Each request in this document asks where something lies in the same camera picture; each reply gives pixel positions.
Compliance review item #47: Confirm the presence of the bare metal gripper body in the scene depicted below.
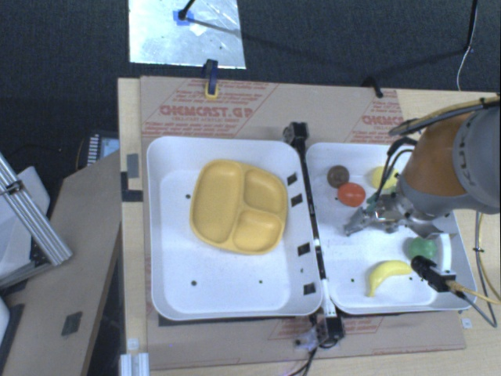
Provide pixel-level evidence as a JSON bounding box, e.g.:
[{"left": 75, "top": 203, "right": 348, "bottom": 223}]
[{"left": 366, "top": 193, "right": 438, "bottom": 234}]

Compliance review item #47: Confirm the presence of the orange ball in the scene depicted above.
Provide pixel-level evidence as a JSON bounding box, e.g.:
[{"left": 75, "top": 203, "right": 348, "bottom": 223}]
[{"left": 337, "top": 182, "right": 367, "bottom": 208}]

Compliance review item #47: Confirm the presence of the white plastic tray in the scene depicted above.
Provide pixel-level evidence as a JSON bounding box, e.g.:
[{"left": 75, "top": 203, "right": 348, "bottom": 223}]
[
  {"left": 305, "top": 142, "right": 478, "bottom": 316},
  {"left": 146, "top": 136, "right": 324, "bottom": 322}
]

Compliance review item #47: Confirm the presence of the yellow lemon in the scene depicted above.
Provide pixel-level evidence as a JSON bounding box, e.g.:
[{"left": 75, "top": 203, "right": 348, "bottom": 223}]
[{"left": 371, "top": 165, "right": 401, "bottom": 191}]

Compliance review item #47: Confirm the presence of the thin black and white rod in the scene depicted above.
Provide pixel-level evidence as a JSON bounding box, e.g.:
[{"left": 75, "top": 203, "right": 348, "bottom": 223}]
[{"left": 295, "top": 139, "right": 337, "bottom": 316}]

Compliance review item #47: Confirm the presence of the green ball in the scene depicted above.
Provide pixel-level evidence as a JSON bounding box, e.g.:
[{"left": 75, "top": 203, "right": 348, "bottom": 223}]
[{"left": 408, "top": 237, "right": 438, "bottom": 261}]

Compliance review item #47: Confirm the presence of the yellow banana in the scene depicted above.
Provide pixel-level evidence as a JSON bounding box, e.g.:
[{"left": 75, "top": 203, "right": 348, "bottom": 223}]
[{"left": 366, "top": 260, "right": 413, "bottom": 298}]

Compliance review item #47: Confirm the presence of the yellow divided plate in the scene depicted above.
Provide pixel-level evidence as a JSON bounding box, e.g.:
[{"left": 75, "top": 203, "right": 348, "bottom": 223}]
[{"left": 189, "top": 159, "right": 290, "bottom": 255}]

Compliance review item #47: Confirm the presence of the brown cardboard board red print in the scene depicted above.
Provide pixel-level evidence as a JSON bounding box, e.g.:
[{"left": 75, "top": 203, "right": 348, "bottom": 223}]
[{"left": 139, "top": 75, "right": 468, "bottom": 371}]

